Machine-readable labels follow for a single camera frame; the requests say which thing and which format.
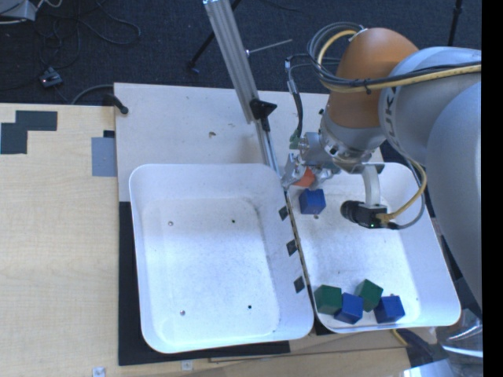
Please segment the blue cube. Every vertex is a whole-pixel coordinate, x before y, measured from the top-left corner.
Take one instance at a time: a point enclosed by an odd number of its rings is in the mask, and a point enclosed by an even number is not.
[[[363,298],[343,293],[343,306],[333,317],[345,323],[356,324],[363,317]]]
[[[406,311],[403,309],[400,296],[383,296],[374,309],[374,315],[378,324],[394,323],[405,316]]]
[[[299,196],[300,213],[318,215],[326,207],[325,194],[321,188],[309,190],[306,188]]]

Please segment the yellow cable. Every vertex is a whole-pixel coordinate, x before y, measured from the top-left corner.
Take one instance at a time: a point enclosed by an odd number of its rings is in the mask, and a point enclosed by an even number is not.
[[[347,29],[346,31],[341,31],[335,35],[333,35],[321,48],[320,53],[318,54],[318,64],[321,65],[321,61],[323,60],[323,56],[325,55],[327,49],[332,45],[337,39],[345,36],[345,35],[354,35],[356,31],[352,29]]]
[[[321,81],[321,84],[323,84],[329,90],[335,91],[335,92],[342,92],[342,93],[364,92],[367,90],[382,90],[383,88],[388,88],[388,87],[392,87],[392,86],[411,85],[411,84],[415,84],[418,82],[430,81],[433,79],[441,79],[441,78],[445,78],[445,77],[453,77],[455,75],[470,74],[470,73],[481,72],[481,71],[482,71],[482,65],[476,64],[476,65],[461,67],[461,68],[451,68],[449,70],[438,71],[438,72],[431,73],[431,74],[418,75],[417,77],[412,77],[409,79],[401,79],[401,80],[393,81],[393,82],[382,82],[379,84],[368,85],[368,86],[336,86],[336,85],[327,83],[325,81]]]
[[[404,338],[402,338],[402,336],[398,333],[398,331],[396,331],[395,328],[391,329],[391,333],[402,345],[409,346],[407,341]]]
[[[405,211],[407,208],[409,208],[416,199],[421,197],[421,194],[423,194],[424,190],[426,189],[426,183],[428,180],[428,177],[426,176],[426,172],[424,171],[423,167],[419,164],[414,162],[413,160],[410,160],[410,162],[413,164],[413,166],[419,171],[421,175],[421,186],[417,190],[416,194],[413,195],[413,197],[407,201],[402,207],[400,207],[398,210],[395,212],[391,212],[390,214],[377,214],[376,218],[380,219],[382,223],[387,224],[389,221],[392,219],[395,219],[398,217],[403,211]]]

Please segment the light wood surface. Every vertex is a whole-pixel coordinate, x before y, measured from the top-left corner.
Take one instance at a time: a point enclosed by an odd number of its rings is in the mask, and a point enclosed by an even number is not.
[[[388,376],[409,366],[386,331],[308,336],[285,357],[199,359],[187,372],[179,361],[119,366],[117,178],[92,176],[91,163],[91,138],[115,129],[115,109],[0,104],[0,123],[13,122],[16,110],[58,117],[57,131],[28,132],[26,155],[0,155],[1,376],[89,377],[95,367],[130,377],[210,370],[200,375]]]

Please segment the black clip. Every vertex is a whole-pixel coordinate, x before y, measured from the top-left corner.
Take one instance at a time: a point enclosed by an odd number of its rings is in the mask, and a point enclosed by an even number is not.
[[[271,104],[269,102],[261,101],[260,99],[254,98],[250,101],[251,113],[255,120],[260,120],[262,123],[262,130],[270,131],[269,120],[267,117],[277,108],[277,104]]]

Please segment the orange object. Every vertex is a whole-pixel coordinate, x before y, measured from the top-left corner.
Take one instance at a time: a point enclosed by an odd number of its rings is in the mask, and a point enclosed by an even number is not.
[[[344,79],[378,79],[391,70],[417,47],[405,36],[386,28],[370,28],[359,34],[346,48],[336,76]],[[378,127],[377,105],[380,90],[339,93],[332,91],[326,110],[330,119],[350,128]]]
[[[316,180],[316,177],[314,176],[313,171],[308,167],[306,168],[306,171],[304,172],[302,178],[293,185],[298,185],[299,187],[307,188],[313,184],[314,180]]]

